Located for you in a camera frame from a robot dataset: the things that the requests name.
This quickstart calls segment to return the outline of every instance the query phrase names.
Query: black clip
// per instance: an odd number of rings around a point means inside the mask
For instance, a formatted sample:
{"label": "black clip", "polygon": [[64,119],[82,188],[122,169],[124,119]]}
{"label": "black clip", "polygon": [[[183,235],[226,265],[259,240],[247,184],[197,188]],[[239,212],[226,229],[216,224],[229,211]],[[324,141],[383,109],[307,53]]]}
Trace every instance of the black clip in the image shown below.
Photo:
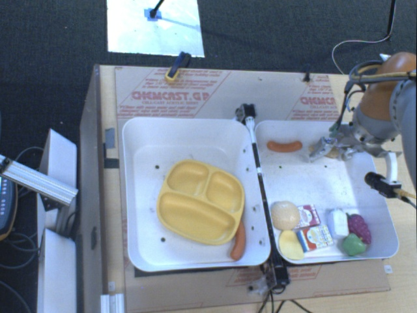
{"label": "black clip", "polygon": [[245,119],[247,117],[256,117],[255,104],[242,104],[239,108],[236,109],[235,115],[237,121],[245,125]]}
{"label": "black clip", "polygon": [[365,175],[365,182],[385,198],[398,198],[395,190],[401,188],[399,182],[388,182],[385,177],[372,171]]}
{"label": "black clip", "polygon": [[306,73],[306,75],[304,76],[304,79],[302,80],[303,82],[310,82],[310,64],[306,64],[303,68],[303,72]]}

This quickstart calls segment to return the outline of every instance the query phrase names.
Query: toy food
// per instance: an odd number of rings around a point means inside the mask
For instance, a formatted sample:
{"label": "toy food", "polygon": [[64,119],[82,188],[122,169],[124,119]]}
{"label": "toy food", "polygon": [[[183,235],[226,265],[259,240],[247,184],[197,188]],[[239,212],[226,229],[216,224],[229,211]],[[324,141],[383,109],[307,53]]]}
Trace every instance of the toy food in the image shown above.
{"label": "toy food", "polygon": [[355,233],[367,245],[371,243],[371,232],[361,215],[347,215],[347,224],[350,233]]}
{"label": "toy food", "polygon": [[240,221],[240,224],[237,228],[235,234],[235,245],[232,248],[230,253],[230,257],[233,258],[235,261],[240,260],[242,257],[246,247],[246,232],[245,227],[243,226],[243,222]]}
{"label": "toy food", "polygon": [[295,227],[296,229],[320,225],[320,217],[314,204],[301,205],[298,207],[298,212],[300,213],[300,222]]}
{"label": "toy food", "polygon": [[349,235],[346,213],[342,209],[330,211],[327,226],[333,239],[343,239]]}
{"label": "toy food", "polygon": [[325,248],[334,244],[327,225],[305,228],[297,233],[304,252]]}
{"label": "toy food", "polygon": [[281,254],[286,258],[291,260],[302,260],[304,258],[300,241],[297,238],[297,234],[293,231],[282,231],[278,238],[278,246]]}
{"label": "toy food", "polygon": [[[310,145],[310,146],[308,147],[308,151],[309,151],[310,153],[311,153],[311,152],[313,152],[313,151],[314,151],[314,145]],[[337,149],[337,148],[333,147],[333,148],[330,150],[330,152],[329,152],[329,153],[327,153],[327,154],[325,155],[325,157],[327,157],[327,158],[331,158],[331,159],[336,159],[336,158],[338,158],[338,157],[339,157],[339,155],[340,155],[339,149]]]}
{"label": "toy food", "polygon": [[278,230],[292,230],[300,222],[300,211],[290,201],[277,201],[272,204],[271,217]]}
{"label": "toy food", "polygon": [[271,140],[266,144],[266,146],[273,152],[289,153],[301,149],[302,143],[298,140],[292,143],[276,143]]}
{"label": "toy food", "polygon": [[366,245],[354,233],[349,234],[345,240],[343,240],[342,247],[349,256],[361,254],[366,250]]}

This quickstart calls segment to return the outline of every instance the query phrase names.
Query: printed label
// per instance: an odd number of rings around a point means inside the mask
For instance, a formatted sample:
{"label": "printed label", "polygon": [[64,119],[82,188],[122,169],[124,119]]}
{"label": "printed label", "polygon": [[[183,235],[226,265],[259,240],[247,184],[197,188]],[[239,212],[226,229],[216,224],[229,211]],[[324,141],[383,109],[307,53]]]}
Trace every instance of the printed label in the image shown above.
{"label": "printed label", "polygon": [[327,75],[312,77],[287,119],[293,121],[335,121],[339,117]]}
{"label": "printed label", "polygon": [[290,267],[288,268],[289,278],[291,281],[315,279],[319,274],[320,269],[320,265],[312,267]]}
{"label": "printed label", "polygon": [[129,92],[117,108],[117,117],[193,118],[219,88],[229,72],[181,70],[173,82],[165,80],[167,68],[155,68]]}
{"label": "printed label", "polygon": [[256,282],[262,277],[259,267],[235,269],[232,277],[227,282],[227,286],[241,286]]}

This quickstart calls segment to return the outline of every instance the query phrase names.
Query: juice box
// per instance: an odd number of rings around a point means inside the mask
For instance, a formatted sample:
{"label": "juice box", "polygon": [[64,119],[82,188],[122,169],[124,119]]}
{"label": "juice box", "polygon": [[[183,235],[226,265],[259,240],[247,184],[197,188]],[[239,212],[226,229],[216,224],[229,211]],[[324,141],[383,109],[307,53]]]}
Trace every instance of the juice box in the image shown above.
{"label": "juice box", "polygon": [[320,225],[320,218],[314,204],[301,205],[298,207],[298,211],[300,212],[300,222],[295,227],[296,230]]}
{"label": "juice box", "polygon": [[333,245],[333,239],[327,225],[304,228],[298,231],[297,237],[304,252]]}

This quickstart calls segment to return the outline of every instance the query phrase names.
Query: white cable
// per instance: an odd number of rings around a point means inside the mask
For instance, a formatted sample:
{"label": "white cable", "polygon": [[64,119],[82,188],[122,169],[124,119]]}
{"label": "white cable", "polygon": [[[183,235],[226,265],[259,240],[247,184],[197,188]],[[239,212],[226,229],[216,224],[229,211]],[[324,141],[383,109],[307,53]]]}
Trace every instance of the white cable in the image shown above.
{"label": "white cable", "polygon": [[392,16],[392,23],[391,23],[391,31],[389,34],[387,34],[383,39],[380,40],[360,40],[360,39],[352,39],[352,40],[344,40],[343,42],[340,42],[339,44],[335,45],[333,50],[332,50],[332,60],[333,60],[333,64],[335,64],[336,68],[339,70],[340,73],[345,74],[342,69],[340,68],[340,66],[336,63],[336,60],[334,59],[334,52],[335,50],[346,43],[364,43],[364,44],[377,44],[377,43],[381,43],[381,42],[385,42],[387,39],[389,39],[391,37],[392,34],[392,26],[394,24],[394,19],[395,19],[395,11],[396,11],[396,6],[394,6],[394,13]]}

